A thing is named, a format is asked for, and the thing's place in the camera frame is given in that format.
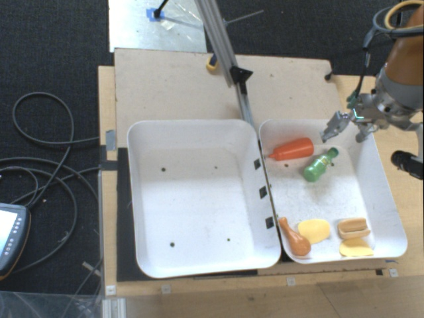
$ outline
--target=metal plate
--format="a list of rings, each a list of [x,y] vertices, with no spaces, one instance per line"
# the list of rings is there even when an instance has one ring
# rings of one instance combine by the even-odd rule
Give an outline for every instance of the metal plate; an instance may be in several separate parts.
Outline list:
[[[142,48],[206,53],[205,31],[194,0],[169,0],[164,18],[156,21],[148,10],[155,10],[162,2],[109,0],[110,51]]]

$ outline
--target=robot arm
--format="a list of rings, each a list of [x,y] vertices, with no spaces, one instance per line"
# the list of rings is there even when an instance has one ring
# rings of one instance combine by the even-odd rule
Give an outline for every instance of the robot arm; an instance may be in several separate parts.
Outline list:
[[[407,5],[420,5],[412,14],[406,26],[394,28],[390,17]],[[424,1],[404,1],[391,8],[386,14],[385,27],[377,18],[388,9],[381,10],[374,17],[374,26],[366,35],[364,49],[367,49],[374,35],[386,33],[397,38],[384,67],[376,77],[376,86],[370,94],[360,94],[360,84],[348,98],[349,113],[336,112],[321,132],[323,142],[338,135],[352,122],[358,129],[357,142],[378,129],[390,125],[403,131],[415,131],[418,136],[419,153],[414,156],[396,151],[392,162],[401,170],[423,179],[423,123],[412,123],[411,118],[423,111],[423,17]]]

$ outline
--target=white tray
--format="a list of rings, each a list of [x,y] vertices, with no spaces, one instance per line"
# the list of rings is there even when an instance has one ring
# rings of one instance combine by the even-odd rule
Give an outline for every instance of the white tray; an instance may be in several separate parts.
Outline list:
[[[284,249],[299,263],[357,260],[339,253],[342,239],[337,223],[350,217],[365,217],[371,234],[364,240],[374,249],[373,256],[361,258],[387,258],[401,256],[407,248],[407,238],[399,213],[384,173],[374,137],[365,142],[355,141],[358,129],[350,125],[339,136],[323,144],[319,131],[326,127],[324,120],[267,121],[260,127],[262,152],[276,214],[287,217],[293,229],[307,219],[325,219],[330,223],[330,237],[313,244],[311,252],[298,257],[292,254],[282,234]],[[314,155],[308,158],[277,162],[266,158],[273,149],[297,138],[308,137],[315,146]],[[326,153],[331,147],[339,150],[325,174],[315,183],[307,182],[302,171],[314,157]]]
[[[129,129],[127,142],[136,259],[145,274],[248,270],[279,260],[270,196],[260,196],[266,178],[250,125],[141,121]]]

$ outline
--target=black floor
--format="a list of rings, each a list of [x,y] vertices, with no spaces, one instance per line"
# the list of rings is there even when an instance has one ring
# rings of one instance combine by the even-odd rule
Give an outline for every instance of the black floor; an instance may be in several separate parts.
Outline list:
[[[218,0],[227,20],[264,9],[265,12],[228,27],[236,53],[322,58],[336,74],[359,74],[362,39],[372,16],[398,0]],[[0,0],[0,169],[19,165],[52,172],[48,164],[12,157],[37,157],[59,162],[68,145],[38,145],[23,138],[12,122],[21,96],[35,91],[62,98],[74,115],[75,139],[98,135],[97,67],[113,64],[108,49],[107,0]],[[373,45],[369,74],[387,56],[391,40]],[[47,141],[68,141],[71,126],[62,106],[46,97],[24,100],[17,119],[25,131]],[[75,170],[99,164],[97,141],[73,145],[66,165]],[[3,172],[0,202],[10,203],[32,189],[24,172]],[[67,175],[61,171],[60,176]],[[97,173],[87,178],[97,187]],[[46,182],[40,178],[40,184]],[[99,261],[97,202],[80,180],[70,180],[78,203],[78,223],[69,241],[46,262],[0,282],[0,290],[74,293],[88,271],[86,261]],[[52,187],[32,211],[27,247],[17,269],[43,257],[66,237],[74,216],[71,197]],[[93,293],[94,276],[81,293]]]

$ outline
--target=screen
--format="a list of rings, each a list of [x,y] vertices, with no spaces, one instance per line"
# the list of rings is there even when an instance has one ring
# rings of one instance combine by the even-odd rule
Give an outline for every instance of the screen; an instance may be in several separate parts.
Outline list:
[[[6,246],[17,216],[17,213],[0,210],[0,253]]]

